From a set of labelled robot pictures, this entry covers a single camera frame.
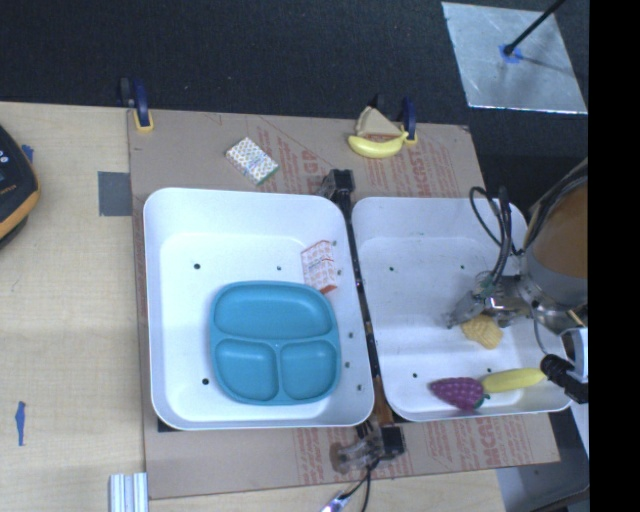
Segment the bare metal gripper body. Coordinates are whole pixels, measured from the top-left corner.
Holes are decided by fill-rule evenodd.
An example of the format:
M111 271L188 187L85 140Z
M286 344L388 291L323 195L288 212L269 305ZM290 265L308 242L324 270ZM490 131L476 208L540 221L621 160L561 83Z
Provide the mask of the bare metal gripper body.
M527 305L537 326L561 334L575 327L575 278L558 272L520 272L498 281L490 272L476 276L473 293L484 298L484 311L492 305Z

